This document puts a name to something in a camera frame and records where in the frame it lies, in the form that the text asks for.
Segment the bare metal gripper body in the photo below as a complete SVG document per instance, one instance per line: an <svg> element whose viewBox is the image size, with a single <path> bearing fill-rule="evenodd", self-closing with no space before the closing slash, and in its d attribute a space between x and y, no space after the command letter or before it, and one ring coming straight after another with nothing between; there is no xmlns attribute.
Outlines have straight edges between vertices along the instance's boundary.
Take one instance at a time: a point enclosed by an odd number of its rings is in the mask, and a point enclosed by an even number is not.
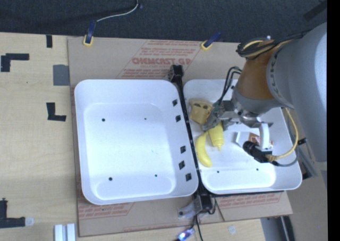
<svg viewBox="0 0 340 241"><path fill-rule="evenodd" d="M216 101L210 110L210 118L214 118L213 127L220 124L222 120L229 120L229 126L242 123L249 128L259 128L261 122L258 116L259 114L243 108L238 101Z"/></svg>

